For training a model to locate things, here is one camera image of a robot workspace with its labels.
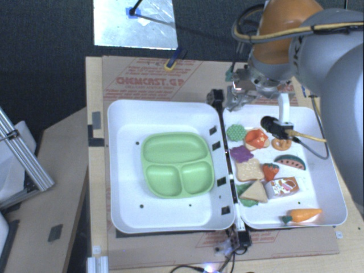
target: metal plate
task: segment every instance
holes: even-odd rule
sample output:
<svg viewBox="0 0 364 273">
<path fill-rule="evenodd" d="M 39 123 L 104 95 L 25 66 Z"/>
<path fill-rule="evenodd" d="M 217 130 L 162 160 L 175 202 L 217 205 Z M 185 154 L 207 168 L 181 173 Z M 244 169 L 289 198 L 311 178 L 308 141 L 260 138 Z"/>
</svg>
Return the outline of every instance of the metal plate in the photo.
<svg viewBox="0 0 364 273">
<path fill-rule="evenodd" d="M 176 49 L 172 0 L 94 0 L 94 43 L 97 46 Z"/>
</svg>

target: metal frame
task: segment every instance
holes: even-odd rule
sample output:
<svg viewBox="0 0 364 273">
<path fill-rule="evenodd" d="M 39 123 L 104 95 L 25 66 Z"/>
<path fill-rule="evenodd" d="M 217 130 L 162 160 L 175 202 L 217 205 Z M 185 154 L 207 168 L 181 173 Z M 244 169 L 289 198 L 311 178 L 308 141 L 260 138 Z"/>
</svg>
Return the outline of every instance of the metal frame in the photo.
<svg viewBox="0 0 364 273">
<path fill-rule="evenodd" d="M 36 190 L 24 189 L 19 193 L 0 203 L 0 209 L 8 208 L 21 202 L 38 192 L 43 192 L 54 185 L 52 178 L 46 173 L 35 155 L 29 150 L 20 133 L 15 129 L 5 112 L 0 107 L 0 140 L 5 141 L 9 149 L 19 160 L 29 177 L 32 179 Z"/>
</svg>

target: green divided plate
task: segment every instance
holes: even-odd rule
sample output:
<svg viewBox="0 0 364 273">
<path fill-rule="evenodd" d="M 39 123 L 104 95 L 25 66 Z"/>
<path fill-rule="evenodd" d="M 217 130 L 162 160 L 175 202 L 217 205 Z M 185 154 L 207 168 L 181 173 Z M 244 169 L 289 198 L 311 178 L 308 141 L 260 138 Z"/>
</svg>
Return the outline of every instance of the green divided plate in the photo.
<svg viewBox="0 0 364 273">
<path fill-rule="evenodd" d="M 204 194 L 214 184 L 209 147 L 194 133 L 161 133 L 142 144 L 144 177 L 151 192 L 162 198 Z"/>
</svg>

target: toy watermelon slice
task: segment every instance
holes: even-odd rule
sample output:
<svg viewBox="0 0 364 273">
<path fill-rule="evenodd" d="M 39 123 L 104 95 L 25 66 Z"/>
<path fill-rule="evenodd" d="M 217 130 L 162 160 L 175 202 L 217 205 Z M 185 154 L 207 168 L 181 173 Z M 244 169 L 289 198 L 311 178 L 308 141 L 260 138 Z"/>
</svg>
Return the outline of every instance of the toy watermelon slice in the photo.
<svg viewBox="0 0 364 273">
<path fill-rule="evenodd" d="M 303 162 L 303 160 L 297 156 L 293 156 L 293 155 L 282 155 L 282 156 L 278 156 L 277 158 L 274 159 L 274 162 L 283 164 L 283 165 L 287 165 L 293 168 L 297 168 L 297 169 L 301 169 L 301 170 L 306 170 L 306 165 Z"/>
</svg>

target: light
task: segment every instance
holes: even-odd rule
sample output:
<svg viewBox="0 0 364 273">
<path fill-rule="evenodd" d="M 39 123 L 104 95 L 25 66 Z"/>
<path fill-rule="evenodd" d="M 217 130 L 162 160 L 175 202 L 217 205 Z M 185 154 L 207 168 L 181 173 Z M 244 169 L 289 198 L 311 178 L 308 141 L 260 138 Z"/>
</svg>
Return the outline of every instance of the light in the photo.
<svg viewBox="0 0 364 273">
<path fill-rule="evenodd" d="M 241 88 L 237 87 L 234 81 L 233 81 L 233 87 L 234 87 L 235 90 L 241 91 Z"/>
<path fill-rule="evenodd" d="M 205 272 L 206 273 L 214 273 L 215 272 L 215 269 L 211 265 L 207 265 L 205 267 Z"/>
</svg>

